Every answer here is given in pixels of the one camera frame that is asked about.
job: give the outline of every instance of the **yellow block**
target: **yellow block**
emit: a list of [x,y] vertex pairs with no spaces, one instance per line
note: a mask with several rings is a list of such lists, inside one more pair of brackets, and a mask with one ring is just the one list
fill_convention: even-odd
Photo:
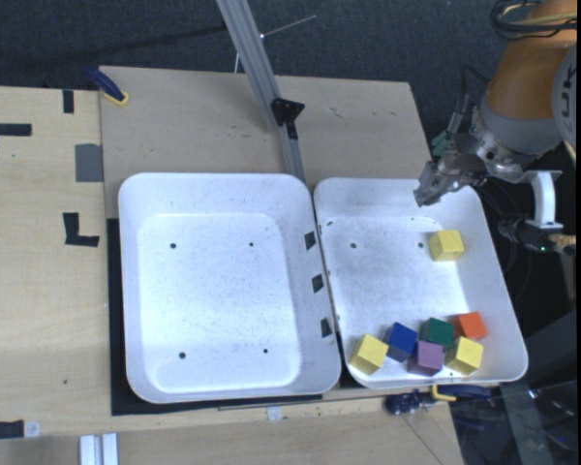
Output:
[[456,260],[463,252],[463,239],[455,229],[434,232],[428,240],[430,254],[436,262]]
[[349,365],[370,375],[382,366],[388,348],[387,343],[383,343],[382,340],[370,334],[364,334],[355,343]]
[[470,375],[480,368],[483,352],[484,347],[481,344],[464,336],[459,336],[454,341],[454,346],[445,354],[443,365],[461,374]]

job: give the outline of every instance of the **wooden table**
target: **wooden table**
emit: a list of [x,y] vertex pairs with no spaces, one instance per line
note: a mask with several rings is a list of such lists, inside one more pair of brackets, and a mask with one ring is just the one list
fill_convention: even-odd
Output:
[[[0,136],[0,421],[38,424],[39,450],[70,450],[65,443],[76,436],[119,432],[121,455],[162,452],[145,443],[167,443],[163,453],[169,456],[172,443],[180,447],[187,440],[202,458],[236,447],[247,457],[243,440],[259,441],[264,433],[270,441],[259,448],[263,456],[286,450],[291,462],[317,456],[322,440],[323,463],[352,463],[345,460],[365,452],[391,460],[394,451],[414,456],[414,463],[438,463],[437,449],[442,463],[462,463],[446,405],[415,417],[416,425],[429,428],[422,438],[407,420],[386,414],[380,394],[368,389],[335,388],[322,401],[284,406],[284,420],[276,422],[268,421],[264,406],[111,415],[106,221],[117,215],[120,182],[138,171],[284,167],[278,135],[266,132],[243,75],[103,70],[130,94],[126,107],[77,90],[74,112],[66,113],[60,90],[0,86],[0,123],[33,129],[30,137]],[[429,152],[406,83],[278,81],[286,98],[306,104],[296,124],[311,189],[335,175],[421,173]],[[76,180],[75,150],[85,144],[103,147],[105,182]],[[66,212],[78,213],[80,234],[99,236],[98,246],[65,244]],[[349,433],[355,445],[345,438]],[[208,448],[205,435],[222,444]],[[0,443],[0,457],[6,449],[24,452],[17,450],[27,442]]]

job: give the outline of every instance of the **blue block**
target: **blue block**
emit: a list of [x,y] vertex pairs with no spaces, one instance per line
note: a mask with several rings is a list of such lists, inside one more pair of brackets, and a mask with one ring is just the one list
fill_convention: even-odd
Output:
[[418,333],[413,329],[397,322],[394,323],[385,338],[385,342],[389,345],[387,356],[396,361],[405,361],[413,353],[417,337]]

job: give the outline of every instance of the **purple block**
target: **purple block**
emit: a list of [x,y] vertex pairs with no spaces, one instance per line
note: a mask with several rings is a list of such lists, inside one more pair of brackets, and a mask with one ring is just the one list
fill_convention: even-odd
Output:
[[385,343],[389,345],[387,356],[396,361],[405,361],[413,353],[417,336],[418,333],[413,329],[394,323],[387,336],[385,336]]
[[419,340],[407,362],[407,369],[420,376],[434,376],[443,368],[443,346]]

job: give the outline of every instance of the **black clamp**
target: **black clamp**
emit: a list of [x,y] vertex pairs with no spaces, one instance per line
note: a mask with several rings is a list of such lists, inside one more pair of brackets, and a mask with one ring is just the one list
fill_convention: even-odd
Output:
[[271,102],[271,110],[278,126],[282,124],[287,125],[287,132],[291,140],[298,140],[297,129],[294,127],[294,120],[299,116],[301,111],[305,108],[304,104],[285,100],[283,98],[275,98]]

